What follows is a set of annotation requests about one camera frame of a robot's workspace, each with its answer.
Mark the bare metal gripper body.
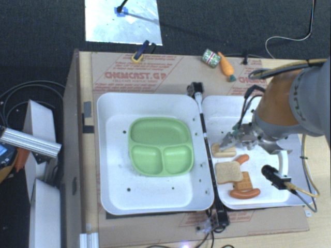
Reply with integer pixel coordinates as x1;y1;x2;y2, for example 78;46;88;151
232;124;292;155

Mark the tan long bread roll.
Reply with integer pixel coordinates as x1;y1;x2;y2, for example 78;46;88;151
210;142;237;158

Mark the small orange sausage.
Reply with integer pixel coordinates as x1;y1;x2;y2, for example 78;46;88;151
233;153;250;165

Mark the thin black and white rod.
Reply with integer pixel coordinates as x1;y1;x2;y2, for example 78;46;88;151
195;91;221;212

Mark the tan bread slice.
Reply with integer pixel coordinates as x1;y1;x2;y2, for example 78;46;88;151
215;161;244;185

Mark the tan waffle biscuit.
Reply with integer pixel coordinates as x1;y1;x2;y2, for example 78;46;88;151
233;171;253;192

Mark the long orange sausage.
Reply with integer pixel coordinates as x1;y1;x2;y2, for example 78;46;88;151
229;188;261;200

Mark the white plastic tray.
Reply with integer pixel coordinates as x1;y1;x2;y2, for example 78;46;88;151
201;95;315;210
96;91;215;216

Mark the green divided plate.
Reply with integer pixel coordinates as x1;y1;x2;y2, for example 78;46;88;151
128;116;195;178

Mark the orange carrot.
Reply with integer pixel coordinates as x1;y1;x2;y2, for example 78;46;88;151
217;51;237;83

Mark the green and white can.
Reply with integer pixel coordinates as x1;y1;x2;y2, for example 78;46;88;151
201;48;222;68

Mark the brown cardboard board red print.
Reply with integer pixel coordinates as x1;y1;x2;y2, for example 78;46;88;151
91;51;310;243

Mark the black cylinder on white bracket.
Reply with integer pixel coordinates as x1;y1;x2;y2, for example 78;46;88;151
261;150;293;191

